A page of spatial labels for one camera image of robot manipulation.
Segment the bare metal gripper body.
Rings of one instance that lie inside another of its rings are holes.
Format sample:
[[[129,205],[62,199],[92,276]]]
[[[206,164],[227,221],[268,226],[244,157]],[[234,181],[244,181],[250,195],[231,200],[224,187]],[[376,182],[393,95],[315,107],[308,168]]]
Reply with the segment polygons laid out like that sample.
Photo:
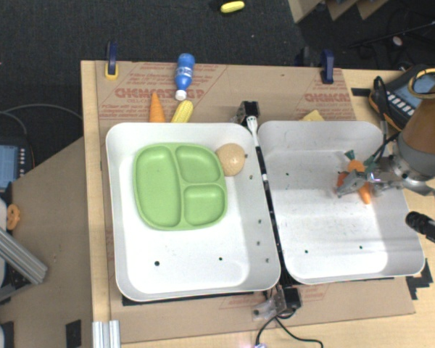
[[[399,154],[382,157],[366,176],[370,183],[386,184],[388,189],[408,189],[420,195],[435,195],[435,188],[427,184],[431,177],[411,167]]]

